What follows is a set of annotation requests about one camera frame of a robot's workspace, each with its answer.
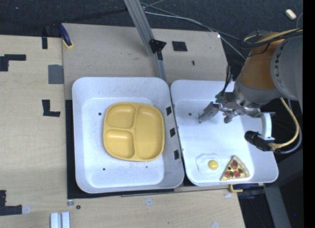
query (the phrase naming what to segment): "toy pizza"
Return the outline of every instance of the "toy pizza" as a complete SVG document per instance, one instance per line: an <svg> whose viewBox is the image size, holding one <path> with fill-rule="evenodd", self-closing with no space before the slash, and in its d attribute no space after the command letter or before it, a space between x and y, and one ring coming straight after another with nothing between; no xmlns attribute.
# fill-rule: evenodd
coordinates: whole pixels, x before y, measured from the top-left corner
<svg viewBox="0 0 315 228"><path fill-rule="evenodd" d="M241 161L237 156L233 156L226 169L221 177L221 181L238 179L238 178L246 178L249 177L250 173L245 166L245 164Z"/></svg>

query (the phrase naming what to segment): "metal leg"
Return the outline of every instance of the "metal leg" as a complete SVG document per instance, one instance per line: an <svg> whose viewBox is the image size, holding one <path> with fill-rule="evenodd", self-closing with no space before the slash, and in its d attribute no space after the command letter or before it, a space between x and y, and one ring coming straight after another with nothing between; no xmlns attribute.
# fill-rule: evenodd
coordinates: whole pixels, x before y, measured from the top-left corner
<svg viewBox="0 0 315 228"><path fill-rule="evenodd" d="M139 0L124 0L124 1L128 8L129 14L131 15L131 18L135 26L137 27L138 33L142 39L142 42L145 46L145 49L148 55L154 56L154 60L157 65L157 74L159 78L166 81L163 61L159 59L157 53L152 52L152 49L149 44L149 41L154 39L154 36L153 36L151 27L149 25L147 17L145 16L145 13L143 11L140 1Z"/></svg>

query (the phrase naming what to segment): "wooden table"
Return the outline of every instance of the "wooden table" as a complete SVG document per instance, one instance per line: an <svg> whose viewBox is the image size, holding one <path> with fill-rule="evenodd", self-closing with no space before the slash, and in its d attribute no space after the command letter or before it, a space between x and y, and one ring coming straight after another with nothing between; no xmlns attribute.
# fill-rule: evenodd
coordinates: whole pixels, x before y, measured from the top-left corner
<svg viewBox="0 0 315 228"><path fill-rule="evenodd" d="M0 216L0 227L45 228L50 213L67 211L73 228L245 227L237 194L225 188L74 199L68 206L64 84L48 82L48 66L63 65L62 41L48 38L48 49L42 49L41 37L1 35L0 45L0 57L27 56L0 71L0 190L6 190L6 206L31 208ZM43 116L43 99L59 117Z"/></svg>

